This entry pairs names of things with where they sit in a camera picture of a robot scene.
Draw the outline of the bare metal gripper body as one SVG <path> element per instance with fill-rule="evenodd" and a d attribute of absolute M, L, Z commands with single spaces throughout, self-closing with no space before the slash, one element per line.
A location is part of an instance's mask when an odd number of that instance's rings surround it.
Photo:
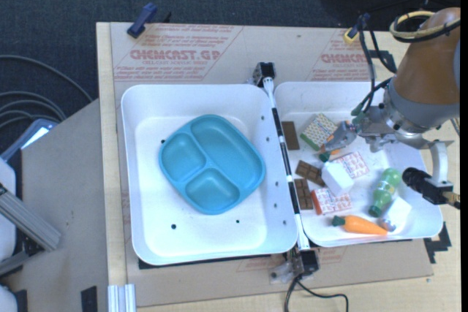
<path fill-rule="evenodd" d="M 426 147 L 425 131 L 426 128 L 407 120 L 391 104 L 371 106 L 356 117 L 356 132 L 373 153 L 381 151 L 384 145 L 398 142 L 423 149 Z"/>

